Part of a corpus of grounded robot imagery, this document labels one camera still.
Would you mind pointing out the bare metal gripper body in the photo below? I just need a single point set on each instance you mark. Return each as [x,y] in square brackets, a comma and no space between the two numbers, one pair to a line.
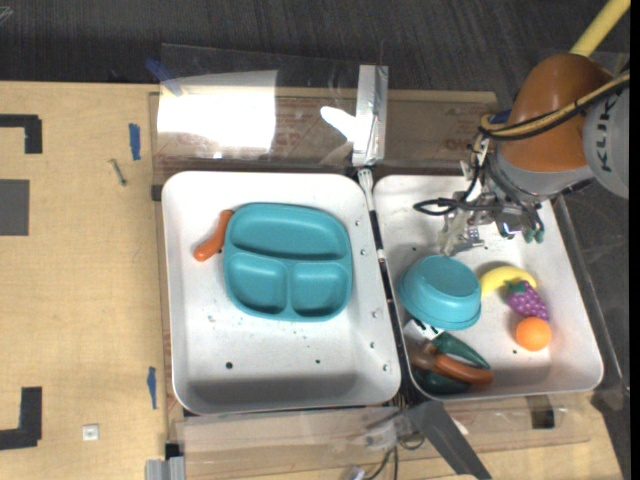
[505,213]

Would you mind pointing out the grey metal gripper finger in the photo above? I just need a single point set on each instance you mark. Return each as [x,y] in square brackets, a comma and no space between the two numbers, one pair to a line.
[472,238]
[451,235]

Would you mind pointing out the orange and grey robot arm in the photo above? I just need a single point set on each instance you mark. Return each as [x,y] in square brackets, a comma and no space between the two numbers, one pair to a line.
[550,118]

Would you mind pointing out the yellow banana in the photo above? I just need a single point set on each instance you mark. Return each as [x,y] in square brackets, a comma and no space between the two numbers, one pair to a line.
[495,277]

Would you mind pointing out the blue bowl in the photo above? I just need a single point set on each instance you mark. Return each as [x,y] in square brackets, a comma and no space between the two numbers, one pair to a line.
[440,290]

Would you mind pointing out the purple grapes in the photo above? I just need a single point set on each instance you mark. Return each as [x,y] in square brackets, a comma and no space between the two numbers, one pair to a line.
[527,300]

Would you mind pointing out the orange fruit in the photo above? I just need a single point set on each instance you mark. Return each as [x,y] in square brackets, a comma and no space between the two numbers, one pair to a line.
[533,334]

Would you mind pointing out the orange carrot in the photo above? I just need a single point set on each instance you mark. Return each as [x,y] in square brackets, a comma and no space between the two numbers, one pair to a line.
[467,370]

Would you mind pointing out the white plastic tray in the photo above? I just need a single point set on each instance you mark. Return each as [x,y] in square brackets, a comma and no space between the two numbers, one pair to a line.
[280,358]
[540,368]

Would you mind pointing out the dark green rounded vegetable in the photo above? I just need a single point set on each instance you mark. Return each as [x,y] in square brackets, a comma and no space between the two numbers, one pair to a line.
[437,384]

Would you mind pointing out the blue divided plate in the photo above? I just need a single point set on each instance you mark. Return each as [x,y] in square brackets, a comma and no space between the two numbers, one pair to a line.
[287,248]

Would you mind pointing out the orange sausage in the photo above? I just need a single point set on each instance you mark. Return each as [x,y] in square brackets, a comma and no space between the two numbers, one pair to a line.
[214,240]

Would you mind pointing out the green screw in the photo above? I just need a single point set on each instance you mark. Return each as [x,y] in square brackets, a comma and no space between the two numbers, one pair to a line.
[118,172]

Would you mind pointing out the small white square piece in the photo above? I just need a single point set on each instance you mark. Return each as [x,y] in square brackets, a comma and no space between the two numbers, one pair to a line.
[90,432]

